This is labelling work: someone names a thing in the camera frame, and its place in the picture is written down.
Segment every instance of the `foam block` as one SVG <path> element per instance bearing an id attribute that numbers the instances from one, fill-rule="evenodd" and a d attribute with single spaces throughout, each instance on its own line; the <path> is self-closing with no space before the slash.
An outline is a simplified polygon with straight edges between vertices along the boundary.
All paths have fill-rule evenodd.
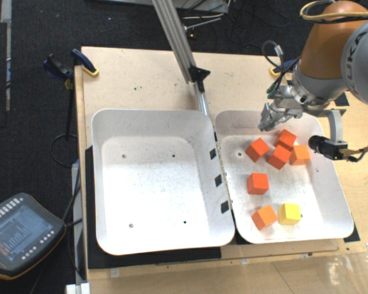
<path id="1" fill-rule="evenodd" d="M 288 151 L 285 147 L 278 145 L 275 147 L 274 152 L 268 158 L 267 162 L 278 170 L 281 170 L 282 167 L 289 161 L 289 158 L 290 151 Z"/>
<path id="2" fill-rule="evenodd" d="M 277 147 L 278 145 L 281 145 L 285 147 L 287 150 L 292 150 L 294 142 L 296 141 L 297 136 L 295 136 L 293 133 L 289 132 L 286 129 L 283 129 L 277 139 L 274 142 L 274 146 Z"/>
<path id="3" fill-rule="evenodd" d="M 257 210 L 252 215 L 252 220 L 255 223 L 258 230 L 263 230 L 264 228 L 267 228 L 274 222 L 278 221 L 278 216 L 272 209 L 271 205 L 267 205 Z"/>
<path id="4" fill-rule="evenodd" d="M 245 153 L 249 155 L 253 162 L 256 162 L 269 150 L 269 145 L 267 145 L 262 138 L 258 138 L 248 146 L 247 150 L 245 150 Z"/>
<path id="5" fill-rule="evenodd" d="M 269 190 L 269 178 L 265 173 L 252 173 L 247 178 L 248 194 L 263 195 Z"/>
<path id="6" fill-rule="evenodd" d="M 295 225 L 301 220 L 300 205 L 284 203 L 278 208 L 278 222 L 283 225 Z"/>
<path id="7" fill-rule="evenodd" d="M 290 164 L 291 165 L 305 165 L 310 159 L 310 154 L 308 147 L 306 145 L 296 145 L 290 154 Z"/>

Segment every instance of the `hole in tray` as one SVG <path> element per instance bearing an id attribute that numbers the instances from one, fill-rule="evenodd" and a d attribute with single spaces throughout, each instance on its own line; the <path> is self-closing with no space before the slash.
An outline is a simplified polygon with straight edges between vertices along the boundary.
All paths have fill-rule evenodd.
<path id="1" fill-rule="evenodd" d="M 218 175 L 215 179 L 215 186 L 218 187 L 219 185 L 221 185 L 222 183 L 222 176 L 221 175 Z"/>
<path id="2" fill-rule="evenodd" d="M 211 160 L 213 160 L 216 155 L 217 155 L 217 152 L 215 151 L 215 148 L 210 150 L 210 159 Z"/>

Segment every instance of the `black floor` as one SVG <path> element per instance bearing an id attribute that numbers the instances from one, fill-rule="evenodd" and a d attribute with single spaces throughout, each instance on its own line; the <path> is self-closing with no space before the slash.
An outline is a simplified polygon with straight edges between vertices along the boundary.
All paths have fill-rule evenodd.
<path id="1" fill-rule="evenodd" d="M 282 46 L 285 58 L 295 58 L 312 27 L 299 18 L 299 11 L 311 1 L 236 0 L 229 15 L 197 30 L 191 48 L 260 55 L 263 42 L 273 40 Z M 360 3 L 368 8 L 368 0 Z M 197 21 L 185 21 L 186 25 L 193 23 Z M 65 132 L 69 93 L 45 73 L 42 63 L 54 53 L 71 65 L 71 50 L 91 45 L 170 50 L 152 7 L 84 0 L 12 0 L 11 110 L 6 126 L 0 128 L 0 202 L 27 192 L 53 214 L 63 215 L 71 198 L 71 169 L 52 159 L 50 144 Z M 75 121 L 71 132 L 76 134 Z M 77 157 L 73 141 L 58 145 L 55 151 L 68 162 Z M 64 293 L 65 285 L 75 282 L 66 241 L 46 263 L 34 293 Z M 29 293 L 40 271 L 36 268 L 14 281 L 0 280 L 0 293 Z"/>

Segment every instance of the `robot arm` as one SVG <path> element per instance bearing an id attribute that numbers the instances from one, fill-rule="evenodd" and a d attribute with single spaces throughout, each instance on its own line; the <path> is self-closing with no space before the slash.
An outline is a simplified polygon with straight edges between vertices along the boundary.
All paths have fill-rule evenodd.
<path id="1" fill-rule="evenodd" d="M 321 15 L 307 15 L 319 4 L 329 5 Z M 281 60 L 280 78 L 268 91 L 273 102 L 265 103 L 258 127 L 269 131 L 279 123 L 300 118 L 303 112 L 327 116 L 331 137 L 312 137 L 309 146 L 332 160 L 355 161 L 342 138 L 340 117 L 346 110 L 326 108 L 346 90 L 368 104 L 368 11 L 355 2 L 325 0 L 304 6 L 301 17 L 315 25 L 286 86 L 280 84 L 286 72 Z M 274 48 L 281 58 L 278 47 Z"/>

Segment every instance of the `white tray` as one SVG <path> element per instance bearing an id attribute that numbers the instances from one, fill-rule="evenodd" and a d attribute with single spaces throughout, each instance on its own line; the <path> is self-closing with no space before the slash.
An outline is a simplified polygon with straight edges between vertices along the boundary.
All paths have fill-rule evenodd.
<path id="1" fill-rule="evenodd" d="M 215 247 L 233 239 L 229 195 L 206 115 L 105 109 L 93 116 L 91 131 L 96 237 L 105 252 Z"/>
<path id="2" fill-rule="evenodd" d="M 279 124 L 275 130 L 258 129 L 260 111 L 224 111 L 215 118 L 215 130 L 232 201 L 232 211 L 240 235 L 250 243 L 274 243 L 308 239 L 344 238 L 354 228 L 334 164 L 311 149 L 306 165 L 292 166 L 289 162 L 277 170 L 266 162 L 274 141 L 282 129 L 297 135 L 296 145 L 307 145 L 312 135 L 323 136 L 318 120 L 304 114 Z M 269 146 L 267 155 L 254 163 L 245 153 L 249 144 L 261 137 Z M 247 178 L 253 173 L 267 173 L 270 189 L 264 195 L 247 193 Z M 286 202 L 301 207 L 302 219 L 294 225 L 278 221 L 258 230 L 251 215 L 263 206 L 278 207 Z"/>

